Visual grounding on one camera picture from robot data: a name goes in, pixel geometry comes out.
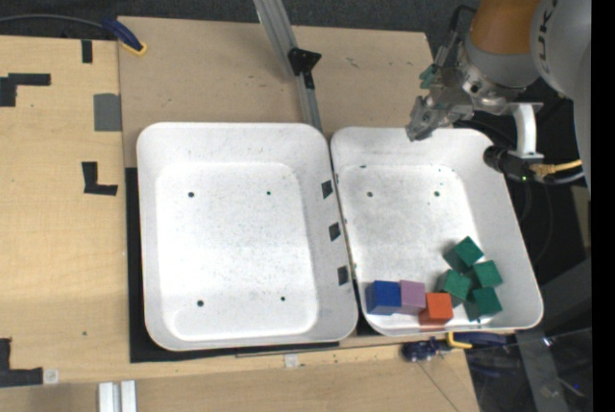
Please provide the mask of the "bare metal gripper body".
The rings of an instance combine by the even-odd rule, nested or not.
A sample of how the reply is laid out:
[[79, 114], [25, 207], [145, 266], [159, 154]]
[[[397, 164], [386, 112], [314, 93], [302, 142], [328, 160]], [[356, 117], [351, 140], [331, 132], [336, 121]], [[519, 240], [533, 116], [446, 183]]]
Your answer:
[[515, 89], [484, 76], [473, 64], [454, 67], [430, 65], [421, 73], [421, 88], [430, 109], [449, 109], [455, 121], [467, 120], [476, 111], [506, 113], [515, 100]]

